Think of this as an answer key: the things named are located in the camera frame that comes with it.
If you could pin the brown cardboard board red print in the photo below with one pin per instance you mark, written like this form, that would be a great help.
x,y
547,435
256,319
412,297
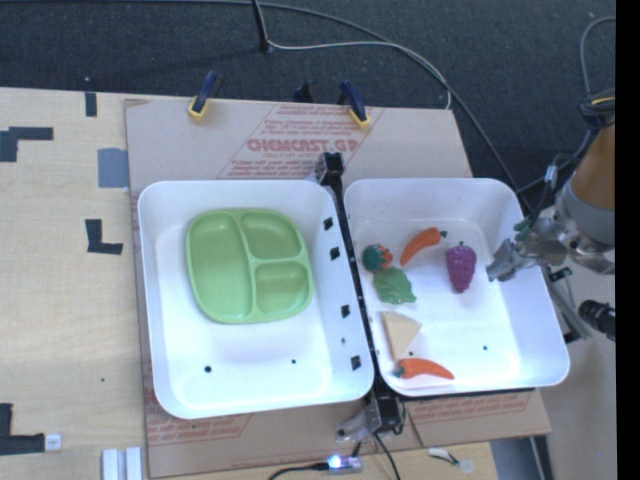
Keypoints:
x,y
425,138

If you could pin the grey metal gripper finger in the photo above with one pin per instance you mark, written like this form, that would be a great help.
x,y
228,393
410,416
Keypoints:
x,y
505,250
502,270

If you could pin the pale yellow cheese wedge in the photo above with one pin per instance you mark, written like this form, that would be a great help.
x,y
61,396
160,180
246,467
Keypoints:
x,y
399,333

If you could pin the orange carrot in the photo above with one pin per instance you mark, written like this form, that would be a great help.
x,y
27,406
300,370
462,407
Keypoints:
x,y
417,245
425,369

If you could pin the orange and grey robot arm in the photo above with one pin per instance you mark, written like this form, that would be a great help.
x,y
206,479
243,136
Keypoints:
x,y
592,178

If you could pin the orange tomato with green top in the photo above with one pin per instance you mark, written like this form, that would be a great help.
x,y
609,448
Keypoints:
x,y
376,258

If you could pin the thin black rod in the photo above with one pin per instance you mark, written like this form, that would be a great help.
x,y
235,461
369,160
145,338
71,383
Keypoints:
x,y
356,273

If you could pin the black cylinder on white bracket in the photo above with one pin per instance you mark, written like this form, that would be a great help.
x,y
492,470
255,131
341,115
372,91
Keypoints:
x,y
597,315

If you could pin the green divided plate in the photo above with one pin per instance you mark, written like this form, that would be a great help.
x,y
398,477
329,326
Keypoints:
x,y
225,268

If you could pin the white plastic tray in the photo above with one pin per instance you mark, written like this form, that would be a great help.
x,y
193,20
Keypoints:
x,y
480,328
260,368

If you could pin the green lettuce leaf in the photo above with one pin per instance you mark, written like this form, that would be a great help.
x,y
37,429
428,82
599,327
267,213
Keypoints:
x,y
394,288

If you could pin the purple grapes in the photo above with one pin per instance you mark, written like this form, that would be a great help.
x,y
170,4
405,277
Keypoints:
x,y
460,268

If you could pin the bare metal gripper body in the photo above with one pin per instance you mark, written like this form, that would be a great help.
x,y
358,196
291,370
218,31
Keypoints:
x,y
555,245

